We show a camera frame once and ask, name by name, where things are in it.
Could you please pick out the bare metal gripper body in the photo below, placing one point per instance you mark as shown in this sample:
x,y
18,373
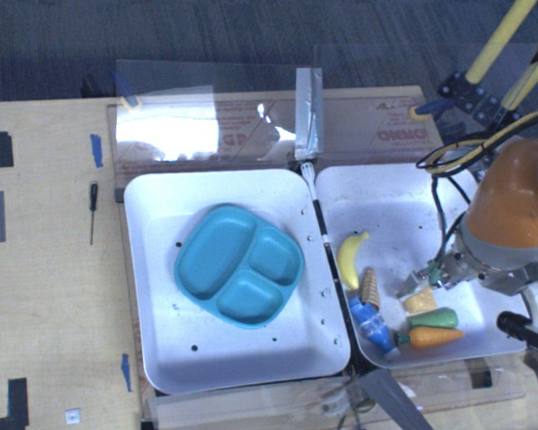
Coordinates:
x,y
470,270

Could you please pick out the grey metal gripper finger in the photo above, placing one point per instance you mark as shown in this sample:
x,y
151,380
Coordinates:
x,y
410,285

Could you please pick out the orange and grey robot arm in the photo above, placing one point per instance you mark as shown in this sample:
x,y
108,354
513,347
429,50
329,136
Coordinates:
x,y
508,195

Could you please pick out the yellow cheese wedge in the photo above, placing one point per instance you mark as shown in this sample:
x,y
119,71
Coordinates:
x,y
421,303

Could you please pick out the tan waffle cone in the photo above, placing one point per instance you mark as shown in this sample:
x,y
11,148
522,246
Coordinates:
x,y
370,289

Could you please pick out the green cucumber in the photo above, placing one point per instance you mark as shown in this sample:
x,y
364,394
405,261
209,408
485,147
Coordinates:
x,y
434,320

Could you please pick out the blue plastic bottle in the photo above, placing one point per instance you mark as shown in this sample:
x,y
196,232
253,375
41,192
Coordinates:
x,y
371,323

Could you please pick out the orange carrot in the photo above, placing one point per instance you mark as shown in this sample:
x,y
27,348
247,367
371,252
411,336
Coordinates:
x,y
433,337

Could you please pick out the yellow banana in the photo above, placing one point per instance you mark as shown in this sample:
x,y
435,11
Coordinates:
x,y
346,259

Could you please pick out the white plastic tray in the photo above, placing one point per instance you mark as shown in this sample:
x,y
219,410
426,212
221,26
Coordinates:
x,y
168,343
400,210

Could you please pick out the brown cardboard board, red print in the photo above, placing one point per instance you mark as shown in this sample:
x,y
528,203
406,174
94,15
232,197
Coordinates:
x,y
364,131

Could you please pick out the blue divided plate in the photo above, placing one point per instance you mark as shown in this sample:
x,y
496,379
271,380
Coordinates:
x,y
217,253

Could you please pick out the black screwdriver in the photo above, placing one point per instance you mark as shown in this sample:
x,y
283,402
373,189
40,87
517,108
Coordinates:
x,y
93,206

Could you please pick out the black cylinder on white bracket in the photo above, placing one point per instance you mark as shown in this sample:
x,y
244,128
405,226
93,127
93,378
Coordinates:
x,y
521,326

